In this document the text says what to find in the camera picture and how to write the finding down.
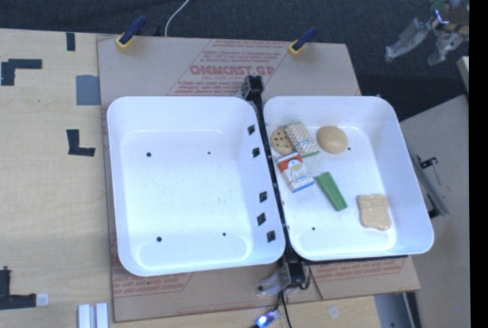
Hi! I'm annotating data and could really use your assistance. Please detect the beige patterned carton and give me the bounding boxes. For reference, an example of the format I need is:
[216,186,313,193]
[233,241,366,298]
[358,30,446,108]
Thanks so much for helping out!
[284,122,322,159]

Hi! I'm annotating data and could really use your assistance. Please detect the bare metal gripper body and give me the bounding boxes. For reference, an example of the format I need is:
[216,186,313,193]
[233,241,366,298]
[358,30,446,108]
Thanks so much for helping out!
[432,0,470,37]

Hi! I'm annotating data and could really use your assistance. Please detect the tan chocolate chip biscuit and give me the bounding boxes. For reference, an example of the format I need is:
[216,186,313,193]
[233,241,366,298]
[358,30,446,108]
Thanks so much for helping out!
[269,127,296,156]

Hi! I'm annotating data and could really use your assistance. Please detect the tan toast slice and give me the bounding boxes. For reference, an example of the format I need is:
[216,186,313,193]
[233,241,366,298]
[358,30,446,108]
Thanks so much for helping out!
[356,193,393,232]

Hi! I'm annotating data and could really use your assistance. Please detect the thin black rod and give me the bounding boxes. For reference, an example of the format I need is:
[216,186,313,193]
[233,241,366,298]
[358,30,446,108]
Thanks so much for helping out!
[252,89,303,271]

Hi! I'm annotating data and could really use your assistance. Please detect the brown cardboard board red print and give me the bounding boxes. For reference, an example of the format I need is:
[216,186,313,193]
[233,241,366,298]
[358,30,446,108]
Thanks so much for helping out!
[95,34,422,323]

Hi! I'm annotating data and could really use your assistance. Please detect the green wedge stick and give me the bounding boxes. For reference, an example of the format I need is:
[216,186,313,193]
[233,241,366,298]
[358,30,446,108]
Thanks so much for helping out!
[314,171,349,213]

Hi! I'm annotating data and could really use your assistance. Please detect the white plastic tray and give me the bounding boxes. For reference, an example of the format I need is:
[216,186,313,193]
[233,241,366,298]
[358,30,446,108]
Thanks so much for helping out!
[106,95,287,278]
[262,95,435,262]

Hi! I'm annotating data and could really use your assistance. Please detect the round tan bread bun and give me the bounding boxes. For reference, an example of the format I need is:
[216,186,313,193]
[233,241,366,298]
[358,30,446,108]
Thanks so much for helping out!
[315,125,349,156]

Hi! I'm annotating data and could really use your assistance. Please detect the black block with thin wires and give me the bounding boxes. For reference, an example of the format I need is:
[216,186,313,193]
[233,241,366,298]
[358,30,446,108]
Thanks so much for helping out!
[283,259,310,290]
[242,74,265,102]

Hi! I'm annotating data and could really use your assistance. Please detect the red and white carton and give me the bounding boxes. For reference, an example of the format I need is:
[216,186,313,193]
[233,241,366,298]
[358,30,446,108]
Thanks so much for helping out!
[274,151,316,194]

